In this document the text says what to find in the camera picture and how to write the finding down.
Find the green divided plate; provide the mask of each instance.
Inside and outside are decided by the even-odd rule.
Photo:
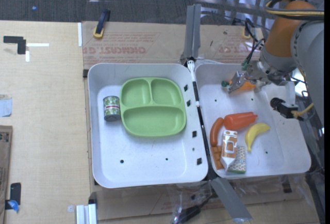
[[[170,136],[186,125],[181,90],[170,79],[141,77],[127,80],[121,87],[119,99],[122,122],[132,135]]]

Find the tin can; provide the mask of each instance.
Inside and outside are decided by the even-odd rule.
[[[116,121],[120,119],[119,98],[115,95],[110,95],[103,98],[104,120]]]

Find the yellow banana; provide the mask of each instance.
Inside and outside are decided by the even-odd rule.
[[[269,125],[263,122],[258,122],[253,124],[247,132],[245,133],[245,143],[247,146],[247,151],[251,151],[251,145],[257,135],[262,132],[269,130]]]

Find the black and yellow clamp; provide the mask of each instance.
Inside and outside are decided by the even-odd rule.
[[[95,27],[94,32],[93,32],[93,37],[95,39],[101,39],[103,37],[103,31],[104,31],[103,23],[105,21],[109,21],[109,20],[110,20],[110,10],[109,9],[104,9],[102,11],[100,20],[98,21],[98,24]]]

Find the white tray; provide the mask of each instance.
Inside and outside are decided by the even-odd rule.
[[[164,77],[178,84],[187,114],[185,128],[166,137],[138,137],[122,121],[106,122],[103,98],[119,96],[122,84],[136,77]],[[208,166],[189,70],[179,64],[100,63],[88,73],[92,168],[106,188],[199,182]]]
[[[218,117],[246,111],[257,114],[256,122],[265,122],[270,129],[258,135],[251,152],[246,152],[246,173],[216,170],[212,159],[214,170],[219,176],[228,179],[306,172],[311,160],[299,122],[285,119],[270,106],[274,97],[286,100],[285,88],[272,84],[263,87],[258,93],[251,89],[228,94],[222,88],[221,81],[231,80],[234,73],[240,70],[241,65],[237,64],[204,64],[196,67],[196,83],[207,135]],[[238,130],[238,146],[246,148],[244,135],[248,128]],[[219,131],[219,144],[223,130],[224,127]]]

